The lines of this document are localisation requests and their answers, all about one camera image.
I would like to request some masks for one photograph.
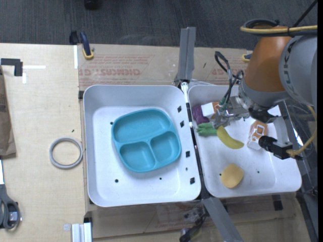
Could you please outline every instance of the white tray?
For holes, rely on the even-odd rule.
[[[189,90],[188,97],[191,107],[213,101],[220,101],[226,93],[227,86],[199,85]],[[237,95],[237,87],[233,87],[231,95]],[[280,115],[278,107],[269,111]],[[297,191],[302,179],[295,159],[281,160],[264,149],[254,150],[247,147],[248,133],[255,120],[249,117],[244,121],[232,121],[226,127],[229,135],[245,144],[241,149],[226,147],[218,137],[202,137],[197,133],[196,142],[201,158],[204,181],[207,190],[215,197],[228,198]],[[268,136],[277,138],[274,124],[268,125]],[[242,181],[233,189],[221,182],[223,169],[234,163],[244,170]]]
[[[180,89],[171,85],[94,85],[86,89],[83,103],[88,194],[94,204],[113,207],[183,202],[198,197],[201,182]],[[111,122],[127,113],[152,107],[163,110],[172,120],[180,137],[181,155],[170,165],[136,173],[123,165],[115,150]]]

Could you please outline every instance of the banana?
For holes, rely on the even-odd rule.
[[[219,126],[217,129],[219,139],[231,149],[240,149],[244,144],[236,139],[233,139],[223,126]]]

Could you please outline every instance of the white ring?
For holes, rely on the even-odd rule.
[[[53,151],[54,147],[60,142],[72,142],[79,148],[80,155],[79,155],[79,158],[74,163],[68,164],[68,165],[63,165],[63,164],[60,164],[60,163],[58,163],[57,161],[54,160],[54,158],[52,156],[52,151]],[[51,144],[51,146],[49,148],[49,159],[52,162],[52,164],[55,167],[58,167],[58,168],[68,169],[68,168],[75,167],[77,164],[79,164],[81,162],[82,158],[83,158],[82,145],[81,145],[81,143],[79,141],[77,141],[76,139],[74,139],[72,137],[58,138],[55,141],[53,141],[53,143]]]

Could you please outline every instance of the black floor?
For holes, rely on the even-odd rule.
[[[91,43],[179,46],[180,29],[197,27],[196,46],[253,49],[239,30],[254,18],[293,25],[314,0],[0,0],[0,42],[69,44],[72,30]],[[300,26],[317,24],[317,5]]]

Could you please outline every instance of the blue divided plate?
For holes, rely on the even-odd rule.
[[[147,172],[174,162],[181,143],[170,118],[156,108],[135,111],[117,118],[112,140],[124,165]]]

